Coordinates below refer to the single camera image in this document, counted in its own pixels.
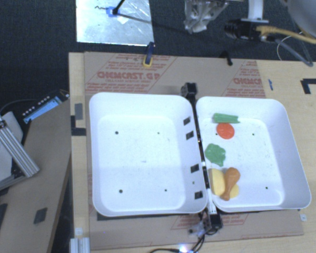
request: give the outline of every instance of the empty white tray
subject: empty white tray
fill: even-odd
[[[225,212],[299,209],[311,193],[284,106],[273,99],[203,97],[196,104],[203,149],[213,143],[226,151],[223,167],[206,159],[208,168],[239,170],[240,193],[229,201],[212,195]],[[233,138],[216,135],[214,113],[237,115]]]
[[[105,216],[197,213],[207,203],[190,103],[99,93],[90,100],[93,203]]]

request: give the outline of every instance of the blue and yellow clip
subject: blue and yellow clip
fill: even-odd
[[[145,55],[143,59],[143,66],[144,67],[150,67],[152,65],[153,60],[153,49],[154,49],[154,42],[150,42],[148,46],[145,49]]]

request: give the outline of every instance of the brown drumstick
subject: brown drumstick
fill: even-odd
[[[221,198],[224,200],[230,200],[230,193],[233,188],[233,186],[238,182],[240,179],[240,173],[236,168],[229,168],[225,175],[225,191],[221,195]]]

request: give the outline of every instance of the dark floor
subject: dark floor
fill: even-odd
[[[189,34],[183,26],[183,0],[149,0],[155,54],[278,60],[276,44],[234,41],[223,30],[228,20],[247,16],[248,4],[232,3],[208,30]],[[293,29],[278,0],[264,0],[264,18],[273,26]],[[68,53],[99,51],[143,53],[143,47],[76,42],[75,0],[0,0],[0,109],[15,100],[39,99],[50,91],[68,90]],[[290,42],[301,51],[297,42]],[[316,45],[307,44],[316,62]],[[282,52],[284,60],[295,60]],[[5,111],[20,113],[28,102]],[[71,197],[68,187],[53,252],[66,252],[71,234]]]

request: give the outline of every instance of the silver sheet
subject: silver sheet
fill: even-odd
[[[154,42],[149,0],[125,0],[118,16],[109,16],[106,8],[119,2],[76,0],[77,41],[135,46]]]

